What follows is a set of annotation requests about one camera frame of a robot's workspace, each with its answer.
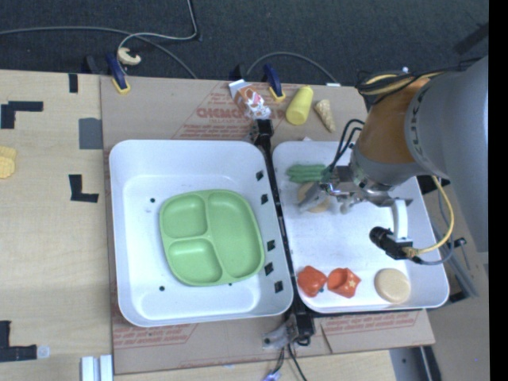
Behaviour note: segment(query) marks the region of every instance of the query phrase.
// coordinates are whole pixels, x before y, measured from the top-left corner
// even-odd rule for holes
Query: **yellow sponge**
[[[9,178],[16,168],[16,150],[0,145],[0,178]]]

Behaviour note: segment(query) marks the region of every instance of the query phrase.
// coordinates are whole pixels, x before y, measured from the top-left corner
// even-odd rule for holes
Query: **black connector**
[[[375,227],[369,233],[369,237],[375,245],[381,248],[394,260],[404,260],[408,255],[404,248],[413,247],[413,241],[397,241],[393,232],[383,227]]]

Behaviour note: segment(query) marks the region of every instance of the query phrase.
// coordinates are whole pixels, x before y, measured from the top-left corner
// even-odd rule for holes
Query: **yellow cylinder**
[[[314,91],[310,86],[300,87],[286,110],[286,119],[294,125],[301,125],[309,117]]]

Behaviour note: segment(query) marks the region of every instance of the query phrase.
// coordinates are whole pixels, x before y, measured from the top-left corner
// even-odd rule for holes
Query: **white tray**
[[[294,164],[328,165],[335,156],[337,146],[337,142],[288,141],[274,150],[275,175],[295,273],[298,274],[306,265],[326,275],[334,268],[348,267],[361,278],[356,295],[352,298],[328,290],[315,298],[300,292],[304,303],[323,314],[432,308],[445,303],[449,289],[442,264],[421,266],[408,260],[393,260],[369,240],[370,230],[377,225],[393,229],[390,208],[379,208],[363,202],[354,205],[344,215],[339,211],[340,204],[332,198],[330,208],[324,213],[298,211],[300,185],[289,180],[286,170]],[[339,164],[348,163],[349,153],[343,155]],[[414,241],[414,247],[424,248],[434,244],[435,238],[416,178],[394,190],[392,196],[413,199],[407,213],[408,235]],[[424,254],[422,259],[439,260],[440,255],[435,250]],[[375,290],[376,272],[387,267],[397,268],[410,280],[411,295],[403,304],[390,304],[379,297]]]
[[[271,316],[289,308],[291,277],[258,148],[241,141],[127,140],[110,153],[110,175],[118,302],[128,321],[144,327],[177,325]],[[236,191],[247,199],[269,269],[212,287],[188,286],[173,276],[159,231],[159,208],[171,196],[208,189]]]

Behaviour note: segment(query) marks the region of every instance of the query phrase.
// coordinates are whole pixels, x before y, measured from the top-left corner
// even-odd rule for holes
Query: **blue clamp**
[[[276,102],[281,102],[286,98],[286,94],[283,92],[283,88],[282,85],[280,84],[277,72],[269,63],[266,63],[263,66],[263,71],[268,79],[268,82],[270,83],[270,87],[268,89],[271,95],[273,96]]]
[[[113,78],[113,85],[117,88],[119,94],[127,94],[130,92],[130,85],[125,79],[125,73],[121,69],[120,63],[117,60],[117,57],[111,53],[106,53],[106,62],[110,67],[111,75]]]

